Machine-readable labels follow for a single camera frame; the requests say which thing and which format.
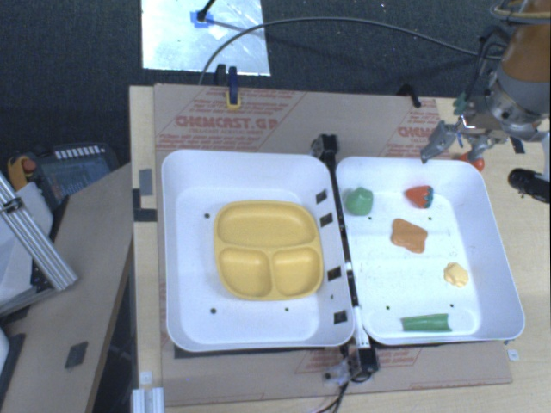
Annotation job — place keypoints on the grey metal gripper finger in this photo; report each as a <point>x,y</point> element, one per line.
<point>439,140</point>
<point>480,148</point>

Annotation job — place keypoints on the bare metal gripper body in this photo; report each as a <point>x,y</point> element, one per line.
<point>508,116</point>

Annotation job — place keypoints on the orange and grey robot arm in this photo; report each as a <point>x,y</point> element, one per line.
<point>527,54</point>

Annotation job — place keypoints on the orange round toy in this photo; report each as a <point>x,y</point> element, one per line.
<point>477,164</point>

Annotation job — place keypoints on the red strawberry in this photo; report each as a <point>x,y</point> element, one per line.
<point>417,196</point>

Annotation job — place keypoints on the orange biscuit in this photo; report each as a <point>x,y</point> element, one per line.
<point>408,235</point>

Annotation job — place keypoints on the green bell pepper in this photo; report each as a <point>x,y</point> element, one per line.
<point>358,201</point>

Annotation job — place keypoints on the pale yellow lumpy toy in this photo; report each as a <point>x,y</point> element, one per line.
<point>456,274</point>

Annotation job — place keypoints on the white plastic tray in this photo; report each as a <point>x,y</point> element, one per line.
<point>193,299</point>
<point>413,282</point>

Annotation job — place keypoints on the thin black and white rod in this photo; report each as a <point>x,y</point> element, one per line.
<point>347,256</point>

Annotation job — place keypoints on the brown cardboard board red print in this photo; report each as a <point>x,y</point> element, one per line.
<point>292,114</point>

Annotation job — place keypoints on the green celery stick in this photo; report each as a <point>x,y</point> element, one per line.
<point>426,323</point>

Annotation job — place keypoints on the yellow divided plate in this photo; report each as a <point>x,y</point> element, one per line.
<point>267,226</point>

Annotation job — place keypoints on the black cylinder on white bracket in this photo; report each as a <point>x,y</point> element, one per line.
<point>527,183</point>

